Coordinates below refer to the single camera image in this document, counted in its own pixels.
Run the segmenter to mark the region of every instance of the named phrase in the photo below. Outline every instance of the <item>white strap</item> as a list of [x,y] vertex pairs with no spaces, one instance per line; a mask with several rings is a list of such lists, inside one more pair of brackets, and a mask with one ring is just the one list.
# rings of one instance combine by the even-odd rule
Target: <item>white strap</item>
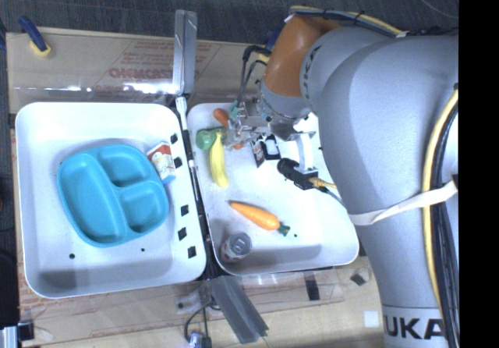
[[408,211],[414,208],[423,208],[429,205],[435,205],[440,202],[444,202],[452,197],[458,192],[458,188],[451,180],[445,186],[440,189],[425,191],[414,197],[409,198],[403,202],[395,204],[393,207],[388,209],[380,209],[378,211],[367,212],[360,215],[350,215],[350,220],[354,225],[357,226],[368,226],[372,225],[382,219],[386,219],[390,216],[396,215],[400,212]]

